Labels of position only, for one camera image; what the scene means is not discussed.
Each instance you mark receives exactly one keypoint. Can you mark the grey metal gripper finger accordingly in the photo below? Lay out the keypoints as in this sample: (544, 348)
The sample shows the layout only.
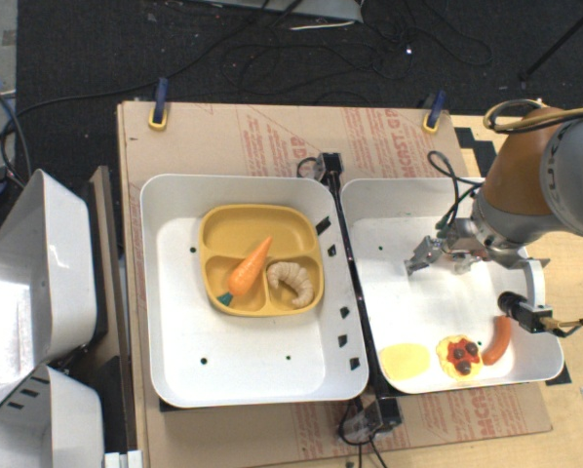
(422, 256)
(464, 263)

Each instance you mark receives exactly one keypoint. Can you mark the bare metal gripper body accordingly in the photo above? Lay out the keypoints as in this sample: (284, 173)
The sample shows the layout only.
(467, 242)

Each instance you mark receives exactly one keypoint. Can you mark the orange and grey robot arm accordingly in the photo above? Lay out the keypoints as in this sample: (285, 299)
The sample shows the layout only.
(525, 173)

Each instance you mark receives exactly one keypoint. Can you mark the white plastic tray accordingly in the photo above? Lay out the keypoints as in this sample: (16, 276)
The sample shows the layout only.
(38, 281)
(247, 359)
(48, 427)
(418, 310)

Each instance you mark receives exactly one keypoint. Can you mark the thin black rod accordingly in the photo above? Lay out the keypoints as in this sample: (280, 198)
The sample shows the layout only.
(357, 281)

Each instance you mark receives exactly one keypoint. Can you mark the orange sausage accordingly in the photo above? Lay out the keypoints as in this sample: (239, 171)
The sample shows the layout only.
(500, 341)

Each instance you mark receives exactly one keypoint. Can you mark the yellow pizza slice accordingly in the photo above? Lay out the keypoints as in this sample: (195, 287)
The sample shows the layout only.
(459, 356)

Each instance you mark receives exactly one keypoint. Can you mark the yellow flat oval slice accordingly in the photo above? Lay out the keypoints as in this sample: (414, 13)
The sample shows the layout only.
(404, 361)

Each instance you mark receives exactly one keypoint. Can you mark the beige croissant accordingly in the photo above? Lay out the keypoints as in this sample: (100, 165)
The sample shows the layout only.
(296, 281)

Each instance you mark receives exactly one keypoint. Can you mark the orange carrot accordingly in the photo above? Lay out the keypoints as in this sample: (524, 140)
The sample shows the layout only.
(246, 273)

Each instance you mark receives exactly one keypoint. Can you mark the yellow divided plate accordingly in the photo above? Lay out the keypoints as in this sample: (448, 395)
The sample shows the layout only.
(233, 227)

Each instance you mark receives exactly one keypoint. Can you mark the brown cardboard board red print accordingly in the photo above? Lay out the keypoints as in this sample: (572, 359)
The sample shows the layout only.
(272, 129)

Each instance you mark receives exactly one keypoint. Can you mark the black cylinder on white bracket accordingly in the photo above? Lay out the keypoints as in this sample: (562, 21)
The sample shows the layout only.
(520, 310)

